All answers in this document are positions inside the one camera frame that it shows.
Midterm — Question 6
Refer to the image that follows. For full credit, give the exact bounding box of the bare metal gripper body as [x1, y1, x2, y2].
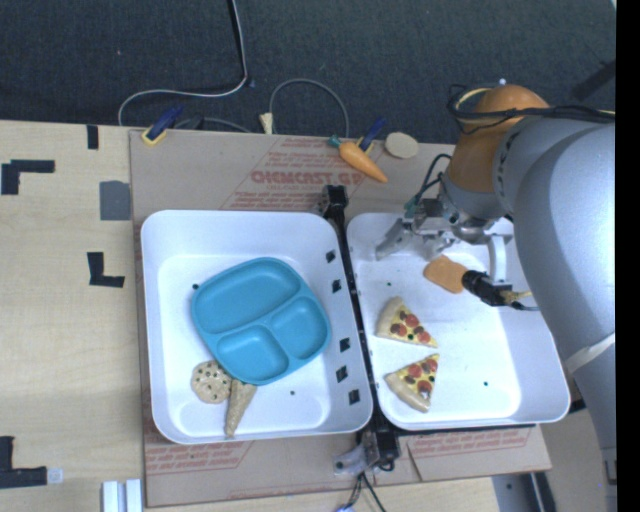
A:
[403, 198, 502, 247]

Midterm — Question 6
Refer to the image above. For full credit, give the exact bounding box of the orange bread slice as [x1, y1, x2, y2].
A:
[422, 254, 470, 295]

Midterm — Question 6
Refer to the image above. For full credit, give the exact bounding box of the thin black rod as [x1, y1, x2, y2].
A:
[330, 204, 387, 437]

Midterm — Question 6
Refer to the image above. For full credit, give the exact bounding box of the pizza slice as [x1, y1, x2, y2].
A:
[375, 295, 440, 350]
[383, 352, 442, 414]

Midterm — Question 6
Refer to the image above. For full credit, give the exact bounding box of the orange carrot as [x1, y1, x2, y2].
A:
[327, 134, 389, 185]

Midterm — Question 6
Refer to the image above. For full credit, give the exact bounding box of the round beige biscuit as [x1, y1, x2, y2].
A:
[383, 130, 420, 160]

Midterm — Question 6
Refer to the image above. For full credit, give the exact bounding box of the white plastic tray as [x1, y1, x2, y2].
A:
[139, 209, 374, 446]
[345, 211, 572, 432]

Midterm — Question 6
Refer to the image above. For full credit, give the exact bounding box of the blue divided plate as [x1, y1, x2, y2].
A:
[189, 256, 332, 387]

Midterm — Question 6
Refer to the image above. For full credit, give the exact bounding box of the brown cardboard board red print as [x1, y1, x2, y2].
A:
[128, 128, 553, 509]

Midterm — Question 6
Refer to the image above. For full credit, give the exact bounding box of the beige waffle cone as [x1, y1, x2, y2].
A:
[222, 378, 259, 439]

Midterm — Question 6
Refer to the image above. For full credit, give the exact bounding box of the beige chocolate chip biscuit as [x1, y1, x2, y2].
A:
[189, 359, 234, 405]

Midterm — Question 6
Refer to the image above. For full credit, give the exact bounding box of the black cylinder on white bracket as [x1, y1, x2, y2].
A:
[461, 233, 517, 308]

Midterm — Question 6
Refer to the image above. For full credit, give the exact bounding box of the black block with thin wires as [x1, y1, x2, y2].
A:
[355, 427, 402, 472]
[317, 183, 350, 220]

